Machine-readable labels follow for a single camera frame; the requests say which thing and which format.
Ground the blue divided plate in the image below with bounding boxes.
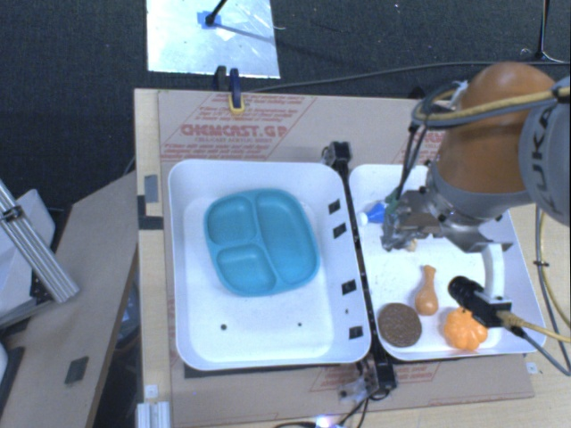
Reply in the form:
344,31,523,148
203,187,321,298

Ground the thin black and white rod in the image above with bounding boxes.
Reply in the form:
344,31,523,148
337,160,390,376

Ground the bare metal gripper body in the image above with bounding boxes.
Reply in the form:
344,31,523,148
385,189,487,254

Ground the black block with thin wires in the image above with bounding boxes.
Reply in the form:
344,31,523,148
324,140,354,168
364,358,398,392

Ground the orange toy chicken drumstick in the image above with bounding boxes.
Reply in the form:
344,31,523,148
414,264,440,317

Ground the black cylinder on white bracket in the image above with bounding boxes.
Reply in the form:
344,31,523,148
447,241,514,329

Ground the brown cardboard board red print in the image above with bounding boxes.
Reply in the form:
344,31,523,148
156,89,536,428

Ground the white plastic tray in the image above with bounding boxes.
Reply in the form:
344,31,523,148
167,158,373,371
348,163,548,362

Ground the blue and white bottle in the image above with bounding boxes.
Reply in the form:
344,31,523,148
356,200,387,227

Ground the brown round biscuit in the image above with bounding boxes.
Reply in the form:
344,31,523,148
377,302,424,349

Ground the orange toy pumpkin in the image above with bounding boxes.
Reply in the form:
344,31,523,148
443,307,490,352

